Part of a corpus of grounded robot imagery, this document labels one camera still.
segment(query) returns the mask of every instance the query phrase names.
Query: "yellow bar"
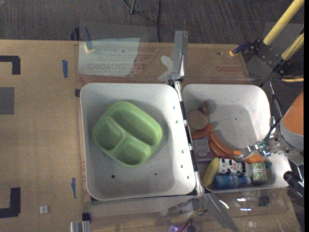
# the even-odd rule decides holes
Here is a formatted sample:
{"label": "yellow bar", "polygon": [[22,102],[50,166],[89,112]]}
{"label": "yellow bar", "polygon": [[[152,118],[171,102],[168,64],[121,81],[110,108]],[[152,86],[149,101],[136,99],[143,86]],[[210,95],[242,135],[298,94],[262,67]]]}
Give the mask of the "yellow bar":
{"label": "yellow bar", "polygon": [[273,41],[278,37],[284,27],[290,22],[297,11],[305,4],[305,0],[294,0],[289,8],[284,12],[272,30],[264,38],[265,45],[271,45]]}
{"label": "yellow bar", "polygon": [[287,48],[281,55],[282,59],[285,61],[290,60],[290,58],[304,45],[305,33],[300,34],[293,44]]}

